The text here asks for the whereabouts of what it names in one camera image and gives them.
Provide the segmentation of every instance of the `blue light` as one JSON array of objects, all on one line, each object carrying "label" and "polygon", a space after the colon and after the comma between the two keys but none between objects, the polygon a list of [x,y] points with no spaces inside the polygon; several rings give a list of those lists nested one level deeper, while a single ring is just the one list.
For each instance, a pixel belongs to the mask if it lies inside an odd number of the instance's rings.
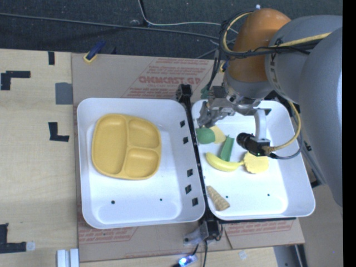
[{"label": "blue light", "polygon": [[179,265],[183,265],[184,266],[184,264],[187,262],[187,258],[185,258],[185,257],[183,257],[183,258],[181,258],[180,260],[179,260]]}]

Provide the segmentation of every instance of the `white tray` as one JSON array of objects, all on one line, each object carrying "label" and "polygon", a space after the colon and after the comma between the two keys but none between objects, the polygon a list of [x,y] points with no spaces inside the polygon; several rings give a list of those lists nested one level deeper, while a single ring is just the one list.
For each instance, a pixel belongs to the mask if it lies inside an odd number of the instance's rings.
[{"label": "white tray", "polygon": [[[196,128],[196,119],[200,116],[203,101],[198,101],[192,107]],[[284,144],[293,137],[291,119],[282,104],[263,101],[259,107],[272,109],[266,117],[266,136],[271,140],[272,146]],[[216,124],[226,135],[235,139],[241,132],[255,134],[253,116],[236,113]],[[221,145],[213,143],[198,146],[205,185],[211,185],[230,204],[228,209],[217,211],[208,199],[210,210],[216,217],[227,221],[272,219],[308,216],[314,211],[314,195],[300,154],[289,160],[269,159],[268,171],[260,174],[250,174],[244,166],[234,172],[222,172],[211,167],[205,158],[206,152],[219,155]],[[289,156],[297,150],[298,144],[294,142],[278,150],[276,154]],[[235,141],[230,161],[242,160],[245,153],[246,150]]]},{"label": "white tray", "polygon": [[[161,134],[159,170],[146,180],[100,174],[91,161],[96,121],[108,113],[145,118]],[[89,98],[77,109],[82,212],[98,229],[196,221],[205,211],[183,106],[173,100]]]}]

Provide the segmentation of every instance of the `cable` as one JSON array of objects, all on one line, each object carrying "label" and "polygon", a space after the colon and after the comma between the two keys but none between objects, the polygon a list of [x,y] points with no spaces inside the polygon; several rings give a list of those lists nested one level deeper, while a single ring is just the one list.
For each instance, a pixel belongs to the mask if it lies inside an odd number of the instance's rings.
[{"label": "cable", "polygon": [[249,50],[246,52],[235,52],[229,49],[227,43],[226,43],[226,35],[230,27],[235,24],[239,19],[253,13],[256,10],[256,8],[252,9],[246,9],[238,14],[236,14],[233,18],[225,21],[225,23],[222,25],[222,30],[220,33],[220,49],[227,55],[227,56],[233,56],[235,58],[247,58],[251,56],[258,56],[258,55],[268,55],[271,53],[281,53],[283,51],[299,51],[305,54],[309,54],[308,51],[313,49],[316,44],[318,44],[319,41],[321,41],[323,38],[327,37],[329,33],[324,33],[324,34],[318,34],[315,36],[311,37],[305,37],[301,39],[296,39],[294,41],[290,42],[285,42],[285,43],[280,43],[280,44],[275,44],[273,46],[269,47],[259,47],[254,50]]},{"label": "cable", "polygon": [[141,14],[143,19],[145,20],[146,23],[148,23],[150,26],[159,26],[159,27],[164,27],[164,26],[181,26],[181,25],[185,25],[185,24],[212,24],[215,26],[221,26],[221,24],[219,23],[214,23],[214,22],[200,22],[200,21],[195,21],[195,22],[180,22],[180,23],[168,23],[168,24],[158,24],[158,23],[153,23],[151,21],[149,21],[145,15],[145,11],[144,8],[142,6],[141,0],[137,0],[139,2],[139,6],[140,6],[140,10],[141,10]]},{"label": "cable", "polygon": [[299,116],[299,113],[298,111],[296,110],[294,104],[290,101],[288,101],[288,104],[290,105],[290,107],[292,108],[294,114],[295,114],[295,117],[298,121],[298,127],[297,127],[297,130],[294,134],[294,136],[289,140],[287,141],[285,144],[282,144],[282,145],[278,145],[278,146],[264,146],[263,149],[266,151],[266,154],[269,155],[271,152],[273,151],[276,151],[276,150],[280,150],[280,149],[283,149],[285,147],[287,147],[288,145],[290,145],[293,141],[296,140],[296,138],[299,136],[299,133],[300,133],[300,129],[301,129],[301,120],[300,120],[300,116]]},{"label": "cable", "polygon": [[193,256],[193,255],[195,255],[195,254],[196,254],[196,251],[198,250],[198,247],[199,247],[199,244],[197,244],[197,245],[196,245],[196,247],[195,247],[195,249],[194,249],[193,253],[191,254],[191,256]]},{"label": "cable", "polygon": [[224,227],[222,224],[220,224],[221,228],[220,228],[220,232],[219,232],[219,235],[215,238],[216,241],[220,241],[221,238],[223,237],[223,231],[224,231]]},{"label": "cable", "polygon": [[217,73],[220,70],[220,62],[221,62],[221,51],[217,50],[215,51],[215,56],[214,56],[214,64],[212,66],[212,71],[211,71],[211,77],[209,82],[204,86],[202,90],[200,90],[201,98],[207,98],[207,94],[209,93],[210,86],[217,75]]},{"label": "cable", "polygon": [[205,267],[206,256],[207,256],[207,240],[205,239],[205,252],[204,252],[204,261],[202,263],[202,267]]},{"label": "cable", "polygon": [[[231,39],[231,40],[228,41],[228,44],[229,44],[229,43],[234,43],[235,41],[236,41],[236,38]],[[199,58],[202,58],[202,57],[204,57],[204,56],[207,56],[207,55],[209,55],[209,54],[215,52],[215,51],[218,50],[218,49],[219,49],[219,48],[214,48],[214,49],[211,50],[211,51],[207,51],[207,52],[203,53],[202,55],[200,55],[200,56],[198,56],[198,57],[195,57],[195,59],[198,60]]]},{"label": "cable", "polygon": [[[293,119],[296,123],[298,123],[298,119],[296,117],[296,115],[294,114],[294,111],[292,110],[292,115],[293,115]],[[298,144],[299,144],[299,148],[298,150],[292,154],[292,155],[289,155],[289,156],[279,156],[279,155],[276,155],[274,153],[271,153],[269,156],[273,159],[281,159],[281,160],[287,160],[287,159],[292,159],[294,157],[296,157],[298,154],[301,153],[301,151],[303,150],[303,136],[302,134],[300,133],[299,136],[298,136]]]},{"label": "cable", "polygon": [[196,36],[196,37],[203,37],[203,38],[219,40],[218,37],[208,36],[206,34],[185,32],[185,31],[176,31],[176,30],[171,30],[171,29],[123,26],[123,25],[120,25],[120,24],[106,24],[106,23],[86,22],[86,21],[78,21],[78,20],[70,20],[70,19],[58,19],[58,18],[50,18],[50,17],[37,17],[37,16],[29,16],[29,15],[9,14],[9,13],[0,13],[0,16],[6,16],[6,17],[12,17],[12,18],[24,18],[24,19],[38,19],[38,20],[54,21],[54,22],[87,24],[87,25],[90,25],[90,26],[112,27],[112,28],[122,28],[122,29],[135,29],[135,30],[139,30],[139,31],[178,33],[178,34],[187,34],[187,35]]}]

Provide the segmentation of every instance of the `yellow divided plate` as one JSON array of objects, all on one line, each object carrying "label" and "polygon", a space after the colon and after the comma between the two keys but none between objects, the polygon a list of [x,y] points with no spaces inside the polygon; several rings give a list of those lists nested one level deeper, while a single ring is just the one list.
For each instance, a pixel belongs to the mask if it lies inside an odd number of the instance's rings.
[{"label": "yellow divided plate", "polygon": [[106,176],[142,180],[153,176],[161,161],[161,135],[148,120],[122,114],[102,116],[92,140],[92,161]]}]

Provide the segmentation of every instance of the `yellow cable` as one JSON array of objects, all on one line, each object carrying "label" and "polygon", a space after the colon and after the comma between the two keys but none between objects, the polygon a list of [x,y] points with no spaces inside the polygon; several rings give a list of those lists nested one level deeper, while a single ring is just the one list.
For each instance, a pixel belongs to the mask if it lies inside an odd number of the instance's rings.
[{"label": "yellow cable", "polygon": [[306,43],[306,42],[312,42],[312,41],[316,41],[318,39],[323,39],[325,37],[327,37],[328,35],[330,35],[331,32],[329,33],[323,33],[323,34],[317,34],[315,36],[311,36],[311,37],[306,37],[306,38],[300,38],[300,39],[296,39],[294,41],[290,41],[290,42],[285,42],[285,43],[281,43],[281,44],[275,44],[274,46],[271,47],[290,47],[290,46],[295,46],[295,45],[300,45],[302,43]]},{"label": "yellow cable", "polygon": [[226,51],[228,51],[228,52],[234,52],[234,51],[232,51],[231,49],[229,49],[229,47],[228,47],[228,44],[226,43],[226,36],[228,35],[228,31],[229,31],[229,29],[233,26],[233,24],[234,23],[236,23],[239,19],[241,19],[242,17],[245,17],[246,15],[249,15],[249,14],[251,14],[251,13],[253,13],[253,12],[248,12],[248,13],[244,13],[244,14],[241,14],[240,16],[237,16],[229,25],[228,25],[228,27],[227,27],[227,29],[226,29],[226,31],[225,31],[225,33],[224,33],[224,38],[222,39],[222,42],[223,42],[223,47],[224,47],[224,49],[226,50]]},{"label": "yellow cable", "polygon": [[299,113],[298,111],[296,110],[294,104],[290,101],[288,101],[290,107],[292,108],[293,112],[294,112],[294,115],[296,117],[296,120],[297,120],[297,123],[298,123],[298,128],[295,132],[295,135],[289,140],[287,141],[285,144],[283,145],[278,145],[278,146],[265,146],[263,147],[263,149],[268,153],[270,154],[271,152],[273,151],[276,151],[276,150],[280,150],[280,149],[283,149],[285,147],[287,147],[288,145],[290,145],[293,141],[296,140],[296,138],[299,136],[300,134],[300,130],[301,130],[301,121],[300,121],[300,116],[299,116]]},{"label": "yellow cable", "polygon": [[[244,13],[241,14],[240,16],[236,17],[226,28],[226,32],[224,33],[224,38],[222,39],[223,42],[223,48],[225,49],[226,52],[229,53],[247,53],[247,52],[236,52],[236,51],[232,51],[231,49],[229,49],[228,44],[226,43],[226,36],[228,35],[228,30],[233,26],[234,23],[236,23],[239,19],[241,19],[242,17],[249,15],[253,12],[248,12],[248,13]],[[300,39],[296,39],[294,41],[290,41],[290,42],[285,42],[285,43],[281,43],[281,44],[275,44],[274,46],[270,46],[269,48],[275,48],[275,47],[290,47],[290,46],[296,46],[296,45],[300,45],[303,43],[307,43],[307,42],[311,42],[311,41],[316,41],[318,39],[323,39],[325,37],[327,37],[328,35],[330,35],[331,32],[329,33],[323,33],[323,34],[317,34],[315,36],[311,36],[311,37],[305,37],[305,38],[300,38]]]}]

